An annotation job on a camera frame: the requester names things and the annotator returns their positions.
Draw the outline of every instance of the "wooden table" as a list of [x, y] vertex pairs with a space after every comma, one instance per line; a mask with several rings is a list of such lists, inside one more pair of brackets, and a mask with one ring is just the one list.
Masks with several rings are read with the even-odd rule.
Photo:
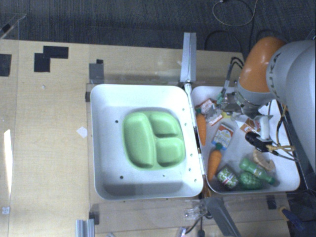
[[[43, 53], [43, 46], [66, 46], [69, 57], [50, 59], [50, 73], [35, 73], [34, 53]], [[105, 82], [172, 84], [180, 75], [182, 50], [1, 40], [0, 53], [12, 55], [10, 76], [0, 77], [0, 128], [2, 133], [10, 129], [13, 147], [11, 196], [4, 149], [0, 149], [0, 202], [10, 207], [9, 214], [0, 215], [0, 236], [74, 236], [76, 220], [88, 219], [90, 210], [88, 139], [77, 132], [87, 128], [89, 63], [104, 61]], [[198, 51], [198, 84], [223, 85], [232, 56], [242, 58], [240, 53]], [[238, 75], [235, 69], [232, 80]], [[251, 223], [231, 203], [233, 219], [241, 219], [237, 227], [243, 236], [289, 236], [276, 210], [253, 207], [258, 202], [252, 198], [244, 204], [245, 215], [256, 215]], [[120, 214], [115, 207], [109, 212]], [[133, 225], [137, 218], [129, 221]], [[124, 222], [115, 224], [116, 237], [175, 236], [178, 227], [125, 232]], [[206, 223], [205, 230], [221, 236], [213, 221]]]

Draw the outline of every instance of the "black floor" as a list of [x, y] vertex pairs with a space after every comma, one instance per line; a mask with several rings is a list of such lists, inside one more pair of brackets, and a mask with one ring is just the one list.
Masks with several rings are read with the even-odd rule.
[[[183, 32], [196, 32], [198, 49], [241, 51], [245, 57], [261, 37], [303, 40], [315, 28], [316, 0], [259, 0], [253, 21], [242, 27], [215, 19], [217, 1], [0, 0], [0, 23], [26, 13], [23, 40], [168, 48], [182, 48]], [[255, 1], [227, 0], [215, 13], [240, 25], [251, 18]]]

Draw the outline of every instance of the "toy carrot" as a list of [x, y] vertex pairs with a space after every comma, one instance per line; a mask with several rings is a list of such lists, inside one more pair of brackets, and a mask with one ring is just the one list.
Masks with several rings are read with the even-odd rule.
[[198, 129], [198, 135], [199, 139], [201, 140], [201, 143], [203, 146], [205, 146], [206, 142], [206, 121], [205, 117], [202, 114], [197, 115], [197, 129]]
[[215, 175], [219, 163], [222, 159], [222, 153], [220, 149], [222, 148], [222, 144], [216, 143], [216, 149], [210, 153], [208, 157], [208, 165], [207, 165], [207, 179], [210, 182]]

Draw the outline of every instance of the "white cable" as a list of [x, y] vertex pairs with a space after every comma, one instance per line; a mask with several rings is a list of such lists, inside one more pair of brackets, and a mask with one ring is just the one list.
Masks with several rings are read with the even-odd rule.
[[222, 20], [220, 20], [218, 17], [216, 17], [215, 12], [214, 12], [214, 8], [215, 8], [219, 3], [223, 3], [223, 2], [224, 2], [223, 0], [219, 0], [217, 3], [215, 3], [215, 4], [213, 5], [212, 13], [213, 13], [213, 16], [216, 18], [216, 20], [217, 20], [218, 22], [220, 22], [221, 24], [223, 24], [223, 25], [226, 25], [226, 26], [234, 26], [234, 27], [245, 26], [245, 25], [248, 25], [248, 24], [253, 20], [253, 18], [254, 18], [254, 16], [255, 16], [255, 12], [256, 12], [256, 8], [257, 8], [257, 3], [258, 3], [258, 1], [259, 1], [259, 0], [256, 0], [256, 2], [255, 2], [255, 6], [254, 6], [254, 9], [253, 9], [253, 14], [252, 14], [251, 19], [250, 19], [249, 21], [247, 21], [246, 23], [241, 24], [241, 25], [231, 25], [231, 24], [227, 24], [227, 23], [223, 22]]

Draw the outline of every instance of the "green divided plate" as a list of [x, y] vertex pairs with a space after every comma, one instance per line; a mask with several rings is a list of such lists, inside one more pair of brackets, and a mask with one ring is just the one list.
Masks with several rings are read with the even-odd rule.
[[123, 121], [123, 142], [129, 161], [142, 169], [162, 169], [181, 163], [185, 145], [178, 120], [162, 111], [134, 112]]

